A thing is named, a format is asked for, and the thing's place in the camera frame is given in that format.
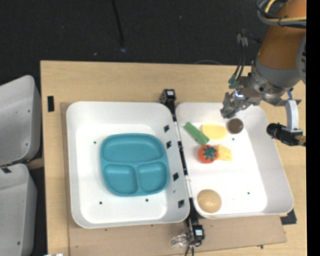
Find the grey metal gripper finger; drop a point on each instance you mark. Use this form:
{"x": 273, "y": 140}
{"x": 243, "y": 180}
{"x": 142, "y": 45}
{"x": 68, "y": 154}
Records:
{"x": 226, "y": 107}
{"x": 241, "y": 106}

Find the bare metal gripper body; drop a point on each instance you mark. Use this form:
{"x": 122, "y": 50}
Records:
{"x": 258, "y": 89}

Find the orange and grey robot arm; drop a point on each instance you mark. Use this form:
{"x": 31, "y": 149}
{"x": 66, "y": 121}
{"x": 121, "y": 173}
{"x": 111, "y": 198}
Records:
{"x": 281, "y": 47}

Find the brown round biscuit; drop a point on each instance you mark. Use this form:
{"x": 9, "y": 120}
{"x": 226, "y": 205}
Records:
{"x": 235, "y": 125}

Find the yellow toy potato chip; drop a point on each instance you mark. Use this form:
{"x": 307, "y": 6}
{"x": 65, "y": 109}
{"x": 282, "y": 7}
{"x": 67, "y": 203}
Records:
{"x": 214, "y": 131}

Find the green toy vegetable stick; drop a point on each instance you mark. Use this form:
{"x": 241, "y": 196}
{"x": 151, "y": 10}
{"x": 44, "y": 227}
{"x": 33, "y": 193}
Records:
{"x": 196, "y": 132}

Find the yellow toy cheese wedge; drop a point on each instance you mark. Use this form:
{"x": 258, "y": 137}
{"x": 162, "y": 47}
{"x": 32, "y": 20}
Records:
{"x": 225, "y": 153}

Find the orange toy tomato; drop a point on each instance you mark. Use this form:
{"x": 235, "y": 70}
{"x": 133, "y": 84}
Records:
{"x": 207, "y": 154}

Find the thin black and white rod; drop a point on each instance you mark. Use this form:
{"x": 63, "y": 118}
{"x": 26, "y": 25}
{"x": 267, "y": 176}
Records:
{"x": 182, "y": 148}

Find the white plastic tray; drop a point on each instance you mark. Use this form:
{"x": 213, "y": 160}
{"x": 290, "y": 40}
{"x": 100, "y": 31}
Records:
{"x": 237, "y": 177}
{"x": 88, "y": 169}

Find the beige round toy bread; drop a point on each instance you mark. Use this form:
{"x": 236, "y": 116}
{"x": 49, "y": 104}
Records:
{"x": 209, "y": 201}

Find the blue divided plate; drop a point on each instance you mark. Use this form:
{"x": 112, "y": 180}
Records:
{"x": 133, "y": 164}

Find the black cylinder on white bracket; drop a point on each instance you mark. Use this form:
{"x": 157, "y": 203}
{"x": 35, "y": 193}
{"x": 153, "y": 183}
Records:
{"x": 282, "y": 133}

